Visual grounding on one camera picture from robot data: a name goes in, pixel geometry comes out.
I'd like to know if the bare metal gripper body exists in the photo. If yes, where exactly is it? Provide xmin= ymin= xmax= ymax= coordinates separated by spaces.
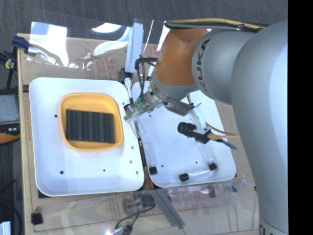
xmin=133 ymin=91 xmax=164 ymax=115

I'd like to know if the yellow rounded square bowl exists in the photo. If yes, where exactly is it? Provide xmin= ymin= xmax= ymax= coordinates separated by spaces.
xmin=59 ymin=93 xmax=124 ymax=152

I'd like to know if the black ribbed rectangular block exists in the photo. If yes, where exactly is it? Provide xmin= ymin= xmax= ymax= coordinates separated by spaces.
xmin=65 ymin=109 xmax=116 ymax=144

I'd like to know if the thin black and white rod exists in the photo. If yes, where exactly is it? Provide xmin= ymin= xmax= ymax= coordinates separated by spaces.
xmin=124 ymin=78 xmax=155 ymax=190

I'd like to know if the clear plastic bottle black cap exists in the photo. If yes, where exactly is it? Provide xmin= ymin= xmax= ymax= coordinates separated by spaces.
xmin=179 ymin=169 xmax=211 ymax=183
xmin=133 ymin=119 xmax=158 ymax=176
xmin=200 ymin=142 xmax=218 ymax=171

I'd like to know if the white plastic tray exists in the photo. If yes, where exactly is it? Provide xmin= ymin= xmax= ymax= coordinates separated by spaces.
xmin=28 ymin=76 xmax=145 ymax=197
xmin=131 ymin=80 xmax=237 ymax=189

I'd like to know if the brown cardboard board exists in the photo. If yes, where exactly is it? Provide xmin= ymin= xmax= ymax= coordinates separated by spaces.
xmin=16 ymin=32 xmax=260 ymax=235

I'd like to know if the black cylinder on white bracket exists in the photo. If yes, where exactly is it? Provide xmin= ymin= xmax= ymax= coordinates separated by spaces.
xmin=177 ymin=105 xmax=212 ymax=144

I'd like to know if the black block with thin wires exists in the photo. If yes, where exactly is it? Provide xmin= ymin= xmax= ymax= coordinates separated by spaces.
xmin=126 ymin=191 xmax=156 ymax=207

